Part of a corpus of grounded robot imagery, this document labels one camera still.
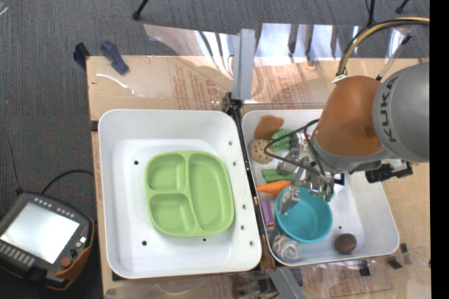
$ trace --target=controller screen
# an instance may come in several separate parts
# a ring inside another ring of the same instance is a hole
[[[53,264],[79,223],[28,203],[0,239]]]

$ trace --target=can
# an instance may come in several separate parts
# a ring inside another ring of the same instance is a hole
[[[272,249],[287,263],[297,262],[301,258],[301,246],[298,241],[278,234],[274,237]]]

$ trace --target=teal bowl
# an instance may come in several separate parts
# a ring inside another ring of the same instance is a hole
[[[279,231],[302,243],[323,240],[332,227],[333,218],[329,204],[324,199],[310,195],[307,188],[300,187],[301,201],[284,214],[280,214],[278,208],[282,194],[289,188],[285,188],[276,198],[274,216]]]

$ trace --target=carrot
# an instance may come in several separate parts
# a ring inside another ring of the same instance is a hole
[[[267,184],[259,185],[256,189],[259,192],[264,192],[273,195],[279,195],[284,188],[287,188],[289,185],[292,185],[292,181],[288,179],[277,180],[276,182],[270,182]]]

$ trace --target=green divided plate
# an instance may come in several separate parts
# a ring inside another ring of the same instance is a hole
[[[216,234],[234,220],[231,182],[223,162],[200,151],[161,153],[145,171],[153,225],[177,237]]]

